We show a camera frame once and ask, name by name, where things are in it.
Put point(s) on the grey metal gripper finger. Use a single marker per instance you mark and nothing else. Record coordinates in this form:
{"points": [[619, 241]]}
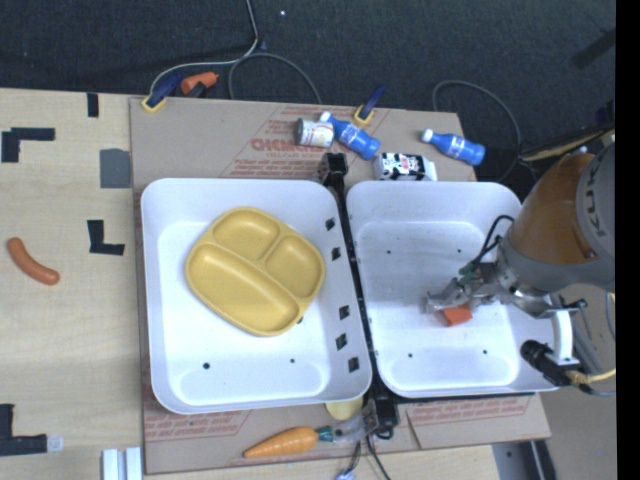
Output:
{"points": [[437, 302], [462, 292]]}

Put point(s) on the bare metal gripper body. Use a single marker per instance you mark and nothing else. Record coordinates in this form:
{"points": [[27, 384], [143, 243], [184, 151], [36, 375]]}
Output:
{"points": [[500, 288]]}

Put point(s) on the orange cube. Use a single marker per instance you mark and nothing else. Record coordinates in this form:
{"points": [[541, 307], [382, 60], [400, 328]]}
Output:
{"points": [[457, 315]]}

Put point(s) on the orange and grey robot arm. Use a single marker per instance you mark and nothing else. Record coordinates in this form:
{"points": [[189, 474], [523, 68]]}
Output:
{"points": [[555, 218]]}

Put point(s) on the white plastic tray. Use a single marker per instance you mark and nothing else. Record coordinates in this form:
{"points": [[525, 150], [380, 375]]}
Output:
{"points": [[240, 368], [415, 268]]}

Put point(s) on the white cow print carton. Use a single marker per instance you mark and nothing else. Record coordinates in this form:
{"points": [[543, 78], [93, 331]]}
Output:
{"points": [[402, 166]]}

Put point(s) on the pale yellow round object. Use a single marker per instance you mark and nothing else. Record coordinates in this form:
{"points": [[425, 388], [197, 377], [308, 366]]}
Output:
{"points": [[344, 408]]}

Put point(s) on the blue bottle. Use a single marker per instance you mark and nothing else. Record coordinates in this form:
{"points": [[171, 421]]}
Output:
{"points": [[457, 147], [356, 137]]}

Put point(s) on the yellow divided plate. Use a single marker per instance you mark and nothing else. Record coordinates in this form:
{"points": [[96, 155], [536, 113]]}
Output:
{"points": [[250, 273]]}

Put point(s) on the orange carrot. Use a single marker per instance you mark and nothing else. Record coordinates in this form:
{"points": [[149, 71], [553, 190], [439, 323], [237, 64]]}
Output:
{"points": [[285, 443]]}

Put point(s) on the white can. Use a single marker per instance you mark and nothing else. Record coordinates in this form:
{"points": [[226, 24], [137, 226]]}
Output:
{"points": [[315, 133]]}

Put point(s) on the brown cardboard board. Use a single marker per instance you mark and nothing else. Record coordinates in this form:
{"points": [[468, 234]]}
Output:
{"points": [[200, 138]]}

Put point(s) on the orange sausage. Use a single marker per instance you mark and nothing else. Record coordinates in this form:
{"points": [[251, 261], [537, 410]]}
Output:
{"points": [[30, 264]]}

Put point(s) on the black cylinder on white bracket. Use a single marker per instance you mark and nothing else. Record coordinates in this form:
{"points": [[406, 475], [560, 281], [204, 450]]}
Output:
{"points": [[547, 363]]}

